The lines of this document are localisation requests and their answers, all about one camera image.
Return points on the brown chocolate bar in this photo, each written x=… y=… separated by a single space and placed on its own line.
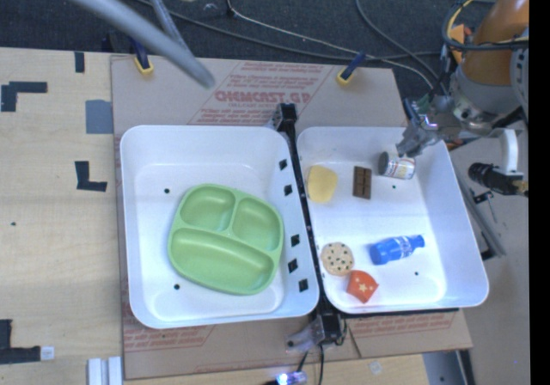
x=362 y=182

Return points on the yellow bread slice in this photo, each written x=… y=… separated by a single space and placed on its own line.
x=321 y=184

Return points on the black cylinder on white bracket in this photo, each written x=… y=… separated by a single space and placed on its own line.
x=494 y=177

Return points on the thin black rod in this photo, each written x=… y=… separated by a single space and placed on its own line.
x=306 y=211

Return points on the green divided plate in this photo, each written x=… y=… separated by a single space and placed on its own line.
x=225 y=241

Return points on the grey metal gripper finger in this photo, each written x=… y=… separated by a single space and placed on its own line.
x=406 y=142
x=425 y=144

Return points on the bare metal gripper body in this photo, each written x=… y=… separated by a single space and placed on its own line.
x=449 y=117

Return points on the white plastic tray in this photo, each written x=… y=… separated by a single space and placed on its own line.
x=150 y=203
x=408 y=211

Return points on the brown cardboard board, red print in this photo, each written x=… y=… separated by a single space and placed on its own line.
x=180 y=95

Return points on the orange wedge with yellow star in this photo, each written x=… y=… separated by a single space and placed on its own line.
x=362 y=286

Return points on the blue bottle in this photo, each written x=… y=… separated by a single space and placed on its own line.
x=393 y=248

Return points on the beige chocolate chip biscuit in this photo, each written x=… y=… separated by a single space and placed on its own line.
x=337 y=258

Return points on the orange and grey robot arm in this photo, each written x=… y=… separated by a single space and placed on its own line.
x=500 y=39

